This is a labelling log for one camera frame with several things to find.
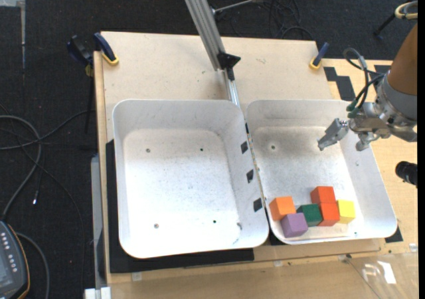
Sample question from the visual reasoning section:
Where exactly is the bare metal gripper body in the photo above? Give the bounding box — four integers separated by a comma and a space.
348, 101, 418, 143

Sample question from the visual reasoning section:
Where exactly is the white plastic tray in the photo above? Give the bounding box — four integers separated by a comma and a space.
112, 98, 270, 260
245, 99, 398, 246

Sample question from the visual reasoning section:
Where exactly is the red-orange cube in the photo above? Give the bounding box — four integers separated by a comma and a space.
309, 185, 337, 206
317, 202, 341, 227

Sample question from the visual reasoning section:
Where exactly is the yellow cube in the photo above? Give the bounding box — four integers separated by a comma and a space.
336, 199, 357, 225

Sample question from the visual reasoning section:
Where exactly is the green cube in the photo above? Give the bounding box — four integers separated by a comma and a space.
296, 203, 324, 228

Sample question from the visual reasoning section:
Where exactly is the orange cube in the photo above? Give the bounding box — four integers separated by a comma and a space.
268, 195, 297, 222

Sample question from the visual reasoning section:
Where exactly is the purple cube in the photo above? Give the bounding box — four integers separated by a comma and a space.
280, 213, 309, 239

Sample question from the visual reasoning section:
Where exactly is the pale wood board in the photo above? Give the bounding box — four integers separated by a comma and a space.
99, 31, 383, 264

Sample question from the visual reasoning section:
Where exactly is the black cylinder on white bracket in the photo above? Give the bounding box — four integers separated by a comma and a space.
394, 160, 418, 187

